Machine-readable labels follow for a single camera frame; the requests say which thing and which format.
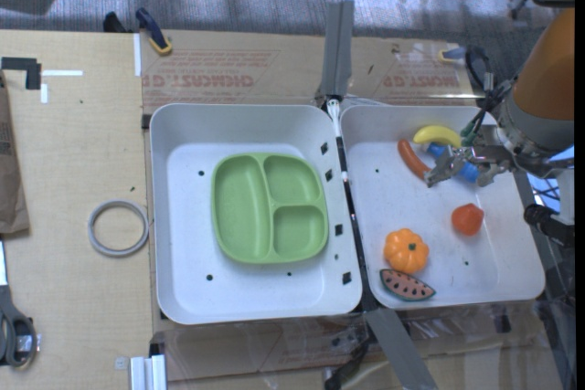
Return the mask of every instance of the sausage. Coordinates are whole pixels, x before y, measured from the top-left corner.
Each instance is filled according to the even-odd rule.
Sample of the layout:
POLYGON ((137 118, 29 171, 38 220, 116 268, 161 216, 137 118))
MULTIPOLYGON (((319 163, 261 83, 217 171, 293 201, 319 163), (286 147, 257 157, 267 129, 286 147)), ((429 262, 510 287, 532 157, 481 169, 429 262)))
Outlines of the sausage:
POLYGON ((424 174, 430 171, 430 167, 423 163, 416 155, 408 140, 399 140, 399 153, 402 161, 406 163, 409 169, 424 181, 424 174))

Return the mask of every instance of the scissors handle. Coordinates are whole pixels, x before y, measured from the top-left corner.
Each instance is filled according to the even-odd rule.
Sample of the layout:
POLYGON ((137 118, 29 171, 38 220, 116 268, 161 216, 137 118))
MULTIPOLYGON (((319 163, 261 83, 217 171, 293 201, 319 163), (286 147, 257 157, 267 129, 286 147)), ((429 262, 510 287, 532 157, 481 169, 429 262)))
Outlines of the scissors handle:
POLYGON ((29 363, 37 352, 37 332, 33 323, 23 315, 12 303, 8 285, 0 286, 0 359, 4 356, 7 363, 13 367, 21 367, 29 363), (32 343, 30 350, 23 357, 18 351, 18 334, 30 335, 32 343))

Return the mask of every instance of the white plastic tray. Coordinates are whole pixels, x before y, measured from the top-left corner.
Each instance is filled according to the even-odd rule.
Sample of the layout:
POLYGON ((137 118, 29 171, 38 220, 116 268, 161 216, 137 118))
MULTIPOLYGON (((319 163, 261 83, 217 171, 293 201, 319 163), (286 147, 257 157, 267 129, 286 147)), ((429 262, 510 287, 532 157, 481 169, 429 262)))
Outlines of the white plastic tray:
POLYGON ((311 106, 169 104, 154 113, 150 129, 156 291, 169 319, 201 324, 335 315, 357 306, 356 246, 326 114, 311 106), (211 175, 224 157, 247 152, 299 156, 319 173, 329 238, 318 255, 251 265, 222 252, 213 231, 211 175))
MULTIPOLYGON (((461 129, 476 112, 472 107, 360 105, 342 113, 347 171, 369 283, 387 307, 530 300, 544 289, 544 271, 512 174, 499 174, 486 187, 453 177, 429 188, 399 156, 398 140, 411 140, 420 127, 439 124, 461 129), (483 227, 474 237, 457 234, 451 225, 452 210, 467 203, 485 211, 483 227), (430 247, 426 268, 415 273, 437 290, 428 300, 400 300, 384 289, 379 278, 379 271, 389 268, 382 253, 386 234, 402 227, 421 235, 430 247)), ((484 122, 494 120, 487 116, 484 122)), ((428 154, 419 156, 434 166, 428 154)))

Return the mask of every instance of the green plate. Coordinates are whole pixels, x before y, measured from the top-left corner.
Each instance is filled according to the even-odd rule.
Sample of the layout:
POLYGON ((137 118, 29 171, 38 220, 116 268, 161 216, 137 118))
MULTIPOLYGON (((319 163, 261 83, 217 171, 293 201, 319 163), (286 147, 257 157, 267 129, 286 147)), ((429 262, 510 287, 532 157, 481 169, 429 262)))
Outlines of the green plate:
POLYGON ((211 208, 219 245, 240 262, 304 260, 327 242, 321 180, 296 156, 241 153, 223 159, 213 172, 211 208))

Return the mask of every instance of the brown paper bag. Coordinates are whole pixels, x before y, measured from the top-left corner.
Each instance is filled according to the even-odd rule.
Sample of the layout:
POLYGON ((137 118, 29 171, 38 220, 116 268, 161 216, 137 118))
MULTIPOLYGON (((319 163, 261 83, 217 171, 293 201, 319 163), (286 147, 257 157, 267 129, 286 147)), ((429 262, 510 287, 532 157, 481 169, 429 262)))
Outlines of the brown paper bag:
POLYGON ((6 79, 0 70, 0 234, 28 228, 25 191, 13 138, 6 79))

